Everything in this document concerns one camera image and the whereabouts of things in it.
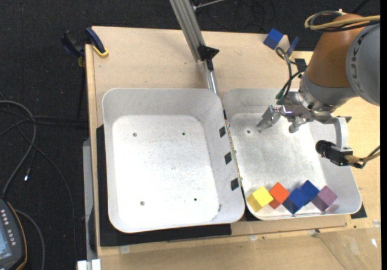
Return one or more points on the white plastic tray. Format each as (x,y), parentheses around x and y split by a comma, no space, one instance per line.
(163,166)
(281,156)

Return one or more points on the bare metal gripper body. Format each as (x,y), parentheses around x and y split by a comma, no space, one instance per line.
(302,109)

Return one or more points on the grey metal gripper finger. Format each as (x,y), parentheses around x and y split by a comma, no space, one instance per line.
(269,118)
(296,125)

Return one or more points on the orange cube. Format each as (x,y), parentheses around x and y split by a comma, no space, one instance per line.
(279,192)

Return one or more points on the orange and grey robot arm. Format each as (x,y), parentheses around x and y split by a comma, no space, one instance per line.
(335,57)

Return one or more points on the black cylinder on white bracket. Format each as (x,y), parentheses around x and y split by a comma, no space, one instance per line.
(334,150)

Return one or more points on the purple cube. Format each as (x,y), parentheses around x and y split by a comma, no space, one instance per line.
(326,197)

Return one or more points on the pale wood board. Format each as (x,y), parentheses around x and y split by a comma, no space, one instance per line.
(151,60)

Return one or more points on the blue cube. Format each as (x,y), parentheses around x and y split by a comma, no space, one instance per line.
(273,38)
(310,189)
(297,200)

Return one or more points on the yellow cube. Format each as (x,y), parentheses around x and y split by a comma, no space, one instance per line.
(260,198)

